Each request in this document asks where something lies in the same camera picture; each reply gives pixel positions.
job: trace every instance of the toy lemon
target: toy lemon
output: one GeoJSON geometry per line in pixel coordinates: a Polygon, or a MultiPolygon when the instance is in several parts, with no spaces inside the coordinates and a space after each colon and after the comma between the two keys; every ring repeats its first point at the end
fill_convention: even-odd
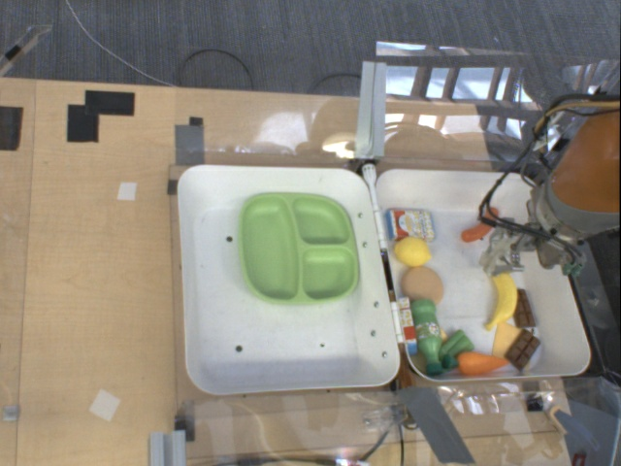
{"type": "Polygon", "coordinates": [[[395,255],[401,262],[412,268],[422,266],[431,259],[427,242],[416,237],[406,237],[397,242],[395,255]]]}

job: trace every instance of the toy banana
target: toy banana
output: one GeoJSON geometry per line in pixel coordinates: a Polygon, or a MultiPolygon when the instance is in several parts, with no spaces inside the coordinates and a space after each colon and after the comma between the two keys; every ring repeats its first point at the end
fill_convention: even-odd
{"type": "Polygon", "coordinates": [[[485,329],[490,331],[499,322],[507,321],[515,312],[517,306],[517,286],[509,273],[501,273],[492,277],[496,286],[496,311],[492,319],[485,324],[485,329]]]}

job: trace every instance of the wooden table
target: wooden table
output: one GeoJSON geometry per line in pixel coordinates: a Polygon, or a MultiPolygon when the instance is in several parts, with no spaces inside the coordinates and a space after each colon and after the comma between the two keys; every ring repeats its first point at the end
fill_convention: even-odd
{"type": "MultiPolygon", "coordinates": [[[[0,151],[0,406],[20,405],[18,421],[0,421],[0,464],[147,464],[149,433],[170,432],[188,395],[202,399],[203,426],[221,435],[188,446],[196,464],[212,464],[205,457],[221,452],[214,445],[220,439],[244,452],[303,449],[304,438],[282,427],[287,406],[280,414],[271,408],[279,397],[248,401],[254,411],[241,412],[239,420],[226,413],[211,419],[222,403],[184,386],[187,376],[176,366],[182,344],[174,322],[174,216],[167,193],[177,163],[175,126],[203,119],[210,163],[338,167],[346,161],[323,147],[352,140],[357,101],[2,79],[0,106],[23,108],[19,149],[0,151]],[[88,89],[134,92],[135,113],[100,116],[98,143],[68,143],[68,105],[82,105],[88,89]],[[117,198],[122,183],[136,184],[135,200],[117,198]],[[89,411],[101,389],[120,399],[110,421],[89,411]]],[[[425,103],[424,112],[445,115],[447,108],[425,103]]],[[[467,115],[465,109],[459,114],[467,115]]],[[[419,118],[420,110],[388,106],[388,113],[404,114],[400,129],[410,136],[410,143],[395,138],[389,153],[418,154],[409,161],[416,167],[489,167],[480,134],[440,136],[408,125],[408,116],[419,118]]],[[[560,383],[552,384],[561,394],[560,383]]],[[[345,407],[338,392],[295,398],[307,400],[304,422],[315,431],[340,413],[358,412],[345,407]]],[[[567,463],[564,443],[543,414],[491,416],[482,428],[481,420],[474,425],[482,434],[474,432],[472,416],[454,418],[481,464],[497,464],[507,448],[525,460],[554,450],[551,462],[567,463]],[[502,436],[503,427],[523,431],[502,436]]],[[[375,437],[351,444],[365,447],[375,437]]],[[[420,432],[406,438],[408,457],[436,464],[420,432]]],[[[383,448],[377,464],[396,463],[398,455],[394,444],[383,448]]]]}

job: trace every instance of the white paper square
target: white paper square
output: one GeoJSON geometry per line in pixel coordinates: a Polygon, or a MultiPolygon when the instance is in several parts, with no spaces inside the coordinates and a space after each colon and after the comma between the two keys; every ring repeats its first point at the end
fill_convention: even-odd
{"type": "Polygon", "coordinates": [[[120,404],[120,399],[102,388],[90,405],[89,411],[106,421],[112,421],[118,404],[120,404]]]}
{"type": "Polygon", "coordinates": [[[137,183],[121,183],[116,200],[136,200],[137,183]]]}

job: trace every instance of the green divided plate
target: green divided plate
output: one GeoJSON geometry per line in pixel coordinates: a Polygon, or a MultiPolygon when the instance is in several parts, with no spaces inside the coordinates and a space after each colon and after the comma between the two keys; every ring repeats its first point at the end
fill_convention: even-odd
{"type": "Polygon", "coordinates": [[[239,247],[245,282],[264,300],[336,300],[358,284],[351,221],[330,198],[305,193],[249,198],[242,207],[239,247]]]}

